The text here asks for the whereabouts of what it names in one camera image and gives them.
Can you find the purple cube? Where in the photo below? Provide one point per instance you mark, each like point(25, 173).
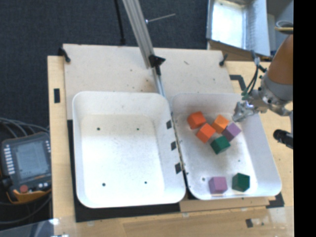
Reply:
point(217, 184)
point(232, 131)

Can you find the black cylinder on white bracket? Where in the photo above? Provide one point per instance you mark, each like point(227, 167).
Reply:
point(284, 136)

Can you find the orange cube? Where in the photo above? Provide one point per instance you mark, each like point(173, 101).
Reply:
point(220, 123)
point(205, 133)
point(196, 119)

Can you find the white plastic tray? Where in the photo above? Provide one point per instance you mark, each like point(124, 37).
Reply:
point(123, 152)
point(222, 162)

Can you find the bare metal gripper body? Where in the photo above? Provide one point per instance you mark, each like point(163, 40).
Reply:
point(267, 104)

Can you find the green cube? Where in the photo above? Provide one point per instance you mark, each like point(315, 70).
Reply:
point(220, 144)
point(240, 182)

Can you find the pale flat board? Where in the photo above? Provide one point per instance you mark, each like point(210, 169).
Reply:
point(111, 68)

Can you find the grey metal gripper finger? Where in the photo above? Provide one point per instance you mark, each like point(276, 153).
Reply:
point(245, 114)
point(237, 110)

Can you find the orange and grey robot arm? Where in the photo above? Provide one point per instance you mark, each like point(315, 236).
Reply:
point(281, 63)

